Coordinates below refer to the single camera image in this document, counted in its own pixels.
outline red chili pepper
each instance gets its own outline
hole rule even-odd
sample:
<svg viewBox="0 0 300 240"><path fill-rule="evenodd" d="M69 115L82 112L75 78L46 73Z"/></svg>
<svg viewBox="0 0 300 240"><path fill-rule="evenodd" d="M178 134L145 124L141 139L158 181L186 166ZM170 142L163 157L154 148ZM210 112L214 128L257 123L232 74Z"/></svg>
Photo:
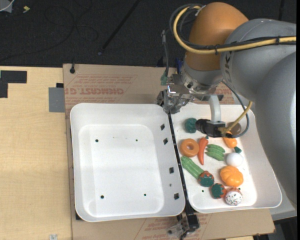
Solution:
<svg viewBox="0 0 300 240"><path fill-rule="evenodd" d="M200 164L204 165L204 154L205 154L205 148L208 145L208 136L203 137L199 140L199 152L198 152L198 159Z"/></svg>

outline wooden surface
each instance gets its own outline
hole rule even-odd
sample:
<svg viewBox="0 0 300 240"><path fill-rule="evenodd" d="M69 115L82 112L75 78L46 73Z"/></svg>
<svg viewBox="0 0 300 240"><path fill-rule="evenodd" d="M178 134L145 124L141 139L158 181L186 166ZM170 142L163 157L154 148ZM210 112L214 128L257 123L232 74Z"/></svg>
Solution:
<svg viewBox="0 0 300 240"><path fill-rule="evenodd" d="M62 68L27 71L27 83L9 83L0 98L0 240L72 238L66 122L49 112L49 87Z"/></svg>

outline black fabric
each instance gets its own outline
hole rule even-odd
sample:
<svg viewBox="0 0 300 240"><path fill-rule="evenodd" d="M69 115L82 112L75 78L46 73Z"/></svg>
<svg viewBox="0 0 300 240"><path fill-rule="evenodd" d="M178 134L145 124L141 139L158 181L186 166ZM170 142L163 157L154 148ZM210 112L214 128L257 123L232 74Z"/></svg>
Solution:
<svg viewBox="0 0 300 240"><path fill-rule="evenodd" d="M186 4L225 2L250 20L281 17L297 22L297 0L141 0L98 55L136 1L15 0L12 13L0 12L0 65L59 68L73 62L156 67L165 55L161 33L169 27L173 11ZM172 67L185 50L169 33L166 41Z"/></svg>

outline cardboard box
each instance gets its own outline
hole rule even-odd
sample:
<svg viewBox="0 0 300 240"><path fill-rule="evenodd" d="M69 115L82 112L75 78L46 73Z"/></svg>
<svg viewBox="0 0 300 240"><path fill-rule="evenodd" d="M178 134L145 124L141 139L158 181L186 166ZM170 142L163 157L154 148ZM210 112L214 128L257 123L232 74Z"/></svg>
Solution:
<svg viewBox="0 0 300 240"><path fill-rule="evenodd" d="M72 236L74 240L173 240L167 229L175 225L176 217L123 219L86 222L76 217L74 173L71 142L70 111L79 103L156 104L157 96L166 86L161 85L164 68L88 65L63 65L65 116L70 183ZM216 94L224 94L221 104L234 104L231 91L223 84ZM275 226L268 209L237 210L197 214L200 228L189 234L189 240L213 240L269 234Z"/></svg>

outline yellow cable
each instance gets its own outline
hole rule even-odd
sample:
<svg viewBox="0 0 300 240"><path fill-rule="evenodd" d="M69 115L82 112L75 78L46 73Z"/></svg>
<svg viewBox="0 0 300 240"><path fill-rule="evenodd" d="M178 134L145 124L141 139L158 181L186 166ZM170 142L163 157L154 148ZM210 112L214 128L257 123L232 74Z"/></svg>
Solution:
<svg viewBox="0 0 300 240"><path fill-rule="evenodd" d="M232 128L240 122L240 120L248 113L249 109L251 108L253 102L249 101L248 106L245 108L243 113L228 127L219 127L218 130L221 132L221 135L225 135L227 132L231 131Z"/></svg>
<svg viewBox="0 0 300 240"><path fill-rule="evenodd" d="M256 47L261 47L261 46L267 46L267 45L274 45L278 43L286 43L286 42L295 42L297 41L296 36L291 36L291 37L279 37L279 38L273 38L269 40L262 40L259 42L255 43L248 43L248 44L242 44L242 45L237 45L237 46L232 46L232 47L226 47L226 48L217 48L217 49L211 49L211 50L199 50L199 49L194 49L188 45L186 45L179 37L177 33L177 24L180 19L180 17L185 13L185 11L189 8L186 7L182 9L178 15L176 16L174 22L173 22L173 34L177 42L187 51L192 52L194 54L215 54L216 52L222 53L222 52L227 52L227 51L238 51L238 50L243 50L243 49L250 49L250 48L256 48ZM194 6L194 9L200 9L200 6Z"/></svg>

